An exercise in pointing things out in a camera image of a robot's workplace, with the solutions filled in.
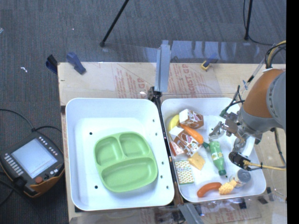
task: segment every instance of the plastic carrot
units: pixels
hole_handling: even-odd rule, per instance
[[[191,127],[183,124],[179,124],[192,138],[194,138],[199,144],[203,144],[204,138],[200,133],[192,129]]]

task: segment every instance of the yellow banana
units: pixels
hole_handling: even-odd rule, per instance
[[[173,116],[168,125],[168,131],[179,125],[179,114]]]

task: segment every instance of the green bottle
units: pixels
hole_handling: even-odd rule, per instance
[[[224,157],[220,148],[220,143],[218,141],[211,141],[209,143],[209,147],[213,163],[217,167],[219,175],[225,175],[226,171],[224,169]]]

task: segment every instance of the yellow cheese block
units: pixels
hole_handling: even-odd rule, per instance
[[[201,157],[198,152],[196,152],[192,157],[188,158],[188,161],[192,166],[196,167],[199,170],[201,170],[206,163],[204,158]]]

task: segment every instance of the white tray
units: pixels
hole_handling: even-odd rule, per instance
[[[211,133],[212,128],[214,128],[219,121],[224,122],[225,120],[219,116],[220,112],[231,102],[229,98],[170,98],[166,99],[162,105],[162,115],[164,119],[165,128],[167,129],[171,118],[179,114],[180,111],[184,109],[190,109],[197,113],[204,115],[204,126],[198,129],[200,134],[202,134],[204,141],[209,142],[208,135]],[[236,113],[239,110],[239,106],[233,105],[230,107],[228,112]],[[179,190],[183,198],[189,202],[198,203],[212,200],[220,200],[235,197],[245,197],[245,196],[256,196],[263,193],[266,189],[266,180],[261,169],[251,171],[251,180],[241,188],[235,188],[228,195],[220,195],[218,191],[209,191],[204,197],[197,197],[197,191],[205,184],[210,182],[220,182],[222,184],[229,181],[231,175],[234,175],[240,168],[233,164],[229,158],[228,154],[232,151],[235,136],[232,135],[228,137],[227,135],[221,136],[218,141],[221,144],[221,149],[225,158],[225,168],[227,174],[225,176],[220,176],[216,166],[213,164],[211,159],[211,154],[209,150],[205,150],[203,146],[199,148],[198,153],[205,159],[206,163],[202,170],[197,168],[192,168],[192,173],[195,179],[193,184],[182,184],[179,185]],[[254,142],[254,138],[250,138],[247,142]],[[188,156],[186,154],[172,156],[174,161],[177,160],[187,160]],[[256,155],[255,150],[251,151],[249,160],[252,163],[260,163]]]
[[[147,99],[75,98],[66,105],[66,124],[71,198],[79,209],[164,206],[173,200],[168,155],[158,109],[153,102]],[[101,182],[93,148],[99,139],[126,131],[137,132],[147,140],[157,161],[158,175],[154,182],[144,187],[114,193]]]

